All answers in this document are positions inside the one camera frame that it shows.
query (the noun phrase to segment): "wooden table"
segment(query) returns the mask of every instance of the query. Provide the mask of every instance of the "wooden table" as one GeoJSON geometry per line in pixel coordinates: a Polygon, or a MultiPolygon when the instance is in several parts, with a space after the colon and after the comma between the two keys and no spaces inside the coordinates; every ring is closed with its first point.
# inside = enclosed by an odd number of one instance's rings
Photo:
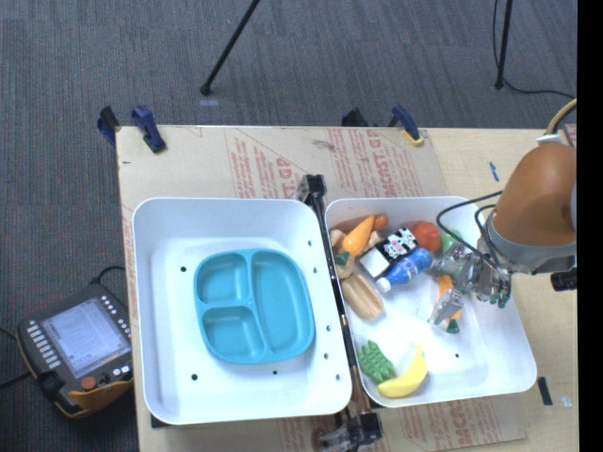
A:
{"type": "MultiPolygon", "coordinates": [[[[352,139],[347,148],[354,152],[358,166],[366,164],[358,156],[371,152],[371,140],[374,143],[380,139],[380,145],[386,144],[389,149],[390,158],[399,160],[399,170],[404,166],[413,167],[415,177],[418,176],[418,190],[412,189],[412,184],[406,185],[408,195],[448,193],[472,199],[502,189],[521,157],[535,147],[535,139],[544,132],[537,129],[427,129],[422,130],[424,143],[420,150],[405,143],[399,136],[399,130],[392,128],[158,128],[168,148],[157,154],[143,143],[142,132],[137,127],[121,127],[116,133],[136,383],[141,383],[142,376],[138,366],[140,342],[132,214],[144,199],[153,196],[251,197],[250,193],[254,192],[259,194],[256,197],[286,197],[299,173],[324,174],[328,192],[333,194],[333,198],[345,196],[350,189],[354,189],[352,197],[363,193],[374,193],[375,196],[371,197],[379,197],[396,191],[390,182],[391,175],[385,175],[385,169],[376,160],[372,162],[372,168],[360,172],[370,173],[373,170],[376,178],[372,183],[330,186],[329,183],[342,183],[348,179],[343,170],[351,168],[346,168],[348,164],[343,159],[333,171],[334,175],[330,175],[331,168],[319,169],[324,162],[319,154],[322,150],[325,153],[335,152],[338,139],[342,145],[346,144],[342,138],[352,139]],[[201,147],[189,145],[192,139],[201,147]],[[408,156],[411,156],[410,164],[403,161],[408,156]],[[494,178],[491,164],[496,167],[499,181],[494,178]],[[256,191],[245,181],[245,169],[254,173],[256,191]],[[235,183],[231,176],[237,177],[235,183]]],[[[418,452],[464,449],[464,445],[471,445],[471,451],[487,452],[579,450],[577,293],[556,293],[547,275],[513,276],[513,300],[530,341],[538,376],[546,378],[552,406],[544,405],[539,387],[534,384],[525,393],[486,401],[493,407],[489,410],[497,415],[495,418],[501,427],[494,435],[488,435],[487,430],[464,427],[464,423],[470,424],[470,420],[455,419],[451,422],[455,429],[445,431],[445,440],[434,436],[442,430],[437,430],[437,423],[432,418],[431,427],[423,430],[424,437],[420,438],[416,432],[411,433],[400,426],[398,415],[384,411],[380,416],[385,437],[369,450],[418,452]]],[[[312,450],[307,433],[315,425],[311,417],[152,428],[142,387],[135,386],[135,393],[142,452],[312,450]]]]}

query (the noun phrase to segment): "white tray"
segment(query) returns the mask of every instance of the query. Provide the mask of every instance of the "white tray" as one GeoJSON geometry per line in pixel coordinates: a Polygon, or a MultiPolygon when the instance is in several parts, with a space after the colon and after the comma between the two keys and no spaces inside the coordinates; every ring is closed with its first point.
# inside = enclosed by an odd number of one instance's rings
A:
{"type": "Polygon", "coordinates": [[[318,220],[294,200],[155,198],[135,211],[142,387],[149,411],[192,425],[342,410],[351,380],[318,220]],[[193,301],[197,265],[227,250],[268,248],[300,267],[316,332],[301,355],[239,364],[209,353],[193,301]]]}
{"type": "MultiPolygon", "coordinates": [[[[402,225],[412,228],[420,220],[435,223],[441,210],[463,201],[466,200],[460,197],[338,200],[327,207],[327,227],[348,231],[369,214],[386,213],[390,225],[383,233],[393,233],[402,225]]],[[[480,235],[474,220],[476,211],[475,204],[462,206],[446,213],[443,224],[458,230],[475,246],[480,235]]],[[[360,266],[356,271],[364,273],[360,266]]],[[[376,342],[401,373],[414,354],[414,345],[423,346],[428,376],[406,397],[381,395],[377,384],[362,374],[365,390],[376,403],[384,407],[404,407],[512,394],[531,387],[536,380],[536,363],[513,295],[503,309],[465,296],[463,312],[457,320],[461,328],[458,334],[447,333],[443,327],[428,323],[437,297],[437,281],[422,273],[382,295],[384,313],[373,321],[360,318],[346,303],[356,350],[367,340],[376,342]]]]}

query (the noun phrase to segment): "yellow cable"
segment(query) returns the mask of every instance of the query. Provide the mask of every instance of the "yellow cable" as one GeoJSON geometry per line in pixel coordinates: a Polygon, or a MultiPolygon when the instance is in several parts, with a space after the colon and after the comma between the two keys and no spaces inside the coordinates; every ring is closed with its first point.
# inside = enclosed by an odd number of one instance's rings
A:
{"type": "Polygon", "coordinates": [[[567,113],[570,110],[572,110],[576,106],[577,103],[578,103],[578,99],[574,99],[573,101],[570,101],[568,104],[566,104],[562,107],[562,109],[555,115],[555,117],[551,120],[550,124],[546,128],[545,136],[547,134],[553,134],[559,121],[563,117],[565,117],[565,115],[567,115],[567,113]]]}

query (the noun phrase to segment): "blue plate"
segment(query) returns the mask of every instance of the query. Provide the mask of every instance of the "blue plate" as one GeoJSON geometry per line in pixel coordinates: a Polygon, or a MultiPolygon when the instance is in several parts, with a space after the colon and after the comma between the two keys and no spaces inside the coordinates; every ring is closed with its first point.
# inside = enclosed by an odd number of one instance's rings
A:
{"type": "Polygon", "coordinates": [[[302,272],[286,254],[233,250],[204,259],[194,299],[207,349],[228,363],[268,363],[302,354],[314,339],[302,272]]]}

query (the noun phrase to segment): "black pole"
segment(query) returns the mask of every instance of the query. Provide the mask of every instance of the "black pole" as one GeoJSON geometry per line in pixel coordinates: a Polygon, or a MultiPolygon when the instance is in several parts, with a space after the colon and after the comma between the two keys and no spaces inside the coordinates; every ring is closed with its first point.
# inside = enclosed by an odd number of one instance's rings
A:
{"type": "Polygon", "coordinates": [[[507,8],[505,10],[505,22],[502,27],[502,43],[500,44],[500,61],[498,63],[498,77],[494,87],[502,89],[504,79],[502,75],[505,70],[505,58],[507,56],[507,39],[509,38],[509,25],[511,23],[511,10],[513,8],[513,0],[507,0],[507,8]]]}
{"type": "Polygon", "coordinates": [[[249,21],[249,19],[252,17],[253,11],[255,10],[255,8],[257,7],[257,4],[259,4],[259,3],[260,3],[260,0],[253,0],[252,4],[249,5],[249,8],[245,12],[245,15],[243,16],[243,19],[240,21],[240,23],[238,24],[238,27],[236,28],[235,33],[231,37],[230,41],[226,45],[226,48],[222,52],[222,55],[218,59],[218,62],[216,63],[216,66],[214,67],[214,70],[211,71],[211,74],[209,75],[209,77],[207,78],[207,80],[205,81],[205,83],[201,86],[201,88],[200,88],[201,94],[203,94],[203,95],[209,95],[211,93],[211,88],[210,88],[211,83],[216,78],[216,75],[218,75],[218,72],[220,71],[220,68],[221,68],[222,64],[224,63],[224,61],[228,57],[228,54],[230,54],[230,51],[235,46],[235,43],[236,43],[236,40],[238,39],[238,36],[241,34],[241,32],[243,31],[243,29],[245,28],[245,25],[247,24],[247,22],[249,21]]]}

